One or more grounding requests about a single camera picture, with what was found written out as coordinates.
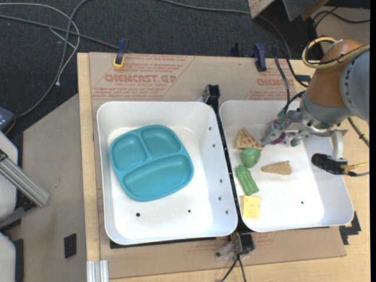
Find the blue clamp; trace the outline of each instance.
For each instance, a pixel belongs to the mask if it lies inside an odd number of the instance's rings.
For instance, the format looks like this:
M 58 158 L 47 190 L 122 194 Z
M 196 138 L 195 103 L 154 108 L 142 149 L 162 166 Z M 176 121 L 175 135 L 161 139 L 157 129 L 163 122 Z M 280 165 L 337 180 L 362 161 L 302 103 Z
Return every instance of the blue clamp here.
M 113 59 L 112 65 L 120 69 L 124 65 L 125 55 L 124 53 L 127 52 L 128 48 L 128 40 L 126 38 L 122 38 L 120 42 L 120 47 L 117 55 L 115 55 L 115 58 Z
M 266 63 L 265 63 L 265 48 L 263 44 L 257 43 L 253 46 L 253 57 L 257 58 L 256 67 L 257 70 L 266 71 Z

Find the bread slice toy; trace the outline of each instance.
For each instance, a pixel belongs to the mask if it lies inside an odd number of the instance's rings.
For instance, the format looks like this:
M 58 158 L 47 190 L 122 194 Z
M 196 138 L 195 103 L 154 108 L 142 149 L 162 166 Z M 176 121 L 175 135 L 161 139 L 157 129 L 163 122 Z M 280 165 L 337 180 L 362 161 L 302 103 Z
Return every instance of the bread slice toy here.
M 261 168 L 263 172 L 278 173 L 278 174 L 291 174 L 293 170 L 290 166 L 290 161 L 277 162 Z
M 235 148 L 245 149 L 245 148 L 256 148 L 258 150 L 263 150 L 261 144 L 254 137 L 252 137 L 245 127 L 242 127 L 236 135 L 235 138 Z

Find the yellow cheese toy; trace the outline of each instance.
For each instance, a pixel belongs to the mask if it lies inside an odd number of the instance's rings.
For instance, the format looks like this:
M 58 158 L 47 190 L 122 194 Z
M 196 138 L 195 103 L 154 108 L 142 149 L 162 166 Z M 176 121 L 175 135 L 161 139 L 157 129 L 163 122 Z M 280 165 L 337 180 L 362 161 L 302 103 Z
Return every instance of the yellow cheese toy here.
M 241 213 L 244 218 L 258 219 L 260 214 L 261 198 L 257 196 L 241 197 Z

